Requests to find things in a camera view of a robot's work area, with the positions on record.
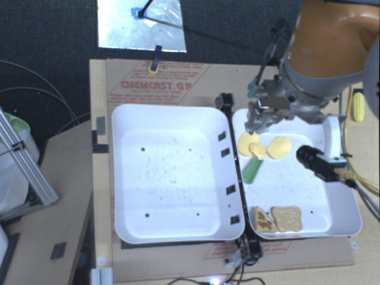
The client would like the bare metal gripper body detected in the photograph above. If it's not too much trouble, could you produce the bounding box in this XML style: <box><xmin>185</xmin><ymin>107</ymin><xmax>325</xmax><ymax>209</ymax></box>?
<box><xmin>255</xmin><ymin>78</ymin><xmax>328</xmax><ymax>125</ymax></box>

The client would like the yellow potato chip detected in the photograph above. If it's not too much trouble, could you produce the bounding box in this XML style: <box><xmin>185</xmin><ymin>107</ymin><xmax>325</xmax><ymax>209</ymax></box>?
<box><xmin>237</xmin><ymin>131</ymin><xmax>259</xmax><ymax>157</ymax></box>
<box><xmin>265</xmin><ymin>135</ymin><xmax>293</xmax><ymax>161</ymax></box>

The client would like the small orange-yellow toy food piece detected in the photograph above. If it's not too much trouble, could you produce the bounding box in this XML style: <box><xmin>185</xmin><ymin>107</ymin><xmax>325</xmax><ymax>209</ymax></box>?
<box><xmin>248</xmin><ymin>142</ymin><xmax>267</xmax><ymax>160</ymax></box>

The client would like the thin black rod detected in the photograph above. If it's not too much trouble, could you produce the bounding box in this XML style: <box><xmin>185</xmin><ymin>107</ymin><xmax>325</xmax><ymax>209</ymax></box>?
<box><xmin>223</xmin><ymin>104</ymin><xmax>258</xmax><ymax>249</ymax></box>

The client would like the green toy vegetable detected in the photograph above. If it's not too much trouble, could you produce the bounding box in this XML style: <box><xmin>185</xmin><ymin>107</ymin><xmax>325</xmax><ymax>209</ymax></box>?
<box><xmin>241</xmin><ymin>156</ymin><xmax>264</xmax><ymax>185</ymax></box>

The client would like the white plastic tray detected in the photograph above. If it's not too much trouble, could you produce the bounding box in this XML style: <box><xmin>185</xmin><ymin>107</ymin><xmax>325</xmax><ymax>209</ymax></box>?
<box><xmin>232</xmin><ymin>107</ymin><xmax>363</xmax><ymax>240</ymax></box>
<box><xmin>111</xmin><ymin>103</ymin><xmax>246</xmax><ymax>245</ymax></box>

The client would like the yellow toy corn cob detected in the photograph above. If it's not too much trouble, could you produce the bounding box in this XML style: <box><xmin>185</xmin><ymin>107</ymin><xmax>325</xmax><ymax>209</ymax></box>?
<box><xmin>351</xmin><ymin>91</ymin><xmax>366</xmax><ymax>123</ymax></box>

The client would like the brown cardboard board red print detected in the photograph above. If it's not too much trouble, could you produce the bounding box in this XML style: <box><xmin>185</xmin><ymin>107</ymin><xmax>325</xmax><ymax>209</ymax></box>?
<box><xmin>104</xmin><ymin>58</ymin><xmax>356</xmax><ymax>282</ymax></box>

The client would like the toy pizza slice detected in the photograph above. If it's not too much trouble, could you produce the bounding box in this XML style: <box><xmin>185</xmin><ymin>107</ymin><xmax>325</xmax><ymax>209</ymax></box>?
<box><xmin>252</xmin><ymin>205</ymin><xmax>279</xmax><ymax>234</ymax></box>

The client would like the brown toy bread slice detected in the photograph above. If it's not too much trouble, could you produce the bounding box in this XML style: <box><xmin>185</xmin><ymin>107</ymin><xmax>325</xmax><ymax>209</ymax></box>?
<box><xmin>270</xmin><ymin>205</ymin><xmax>304</xmax><ymax>233</ymax></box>

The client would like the black cylinder on white bracket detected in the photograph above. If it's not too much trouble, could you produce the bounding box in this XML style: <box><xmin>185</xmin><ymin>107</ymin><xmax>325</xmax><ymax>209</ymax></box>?
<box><xmin>296</xmin><ymin>115</ymin><xmax>349</xmax><ymax>183</ymax></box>

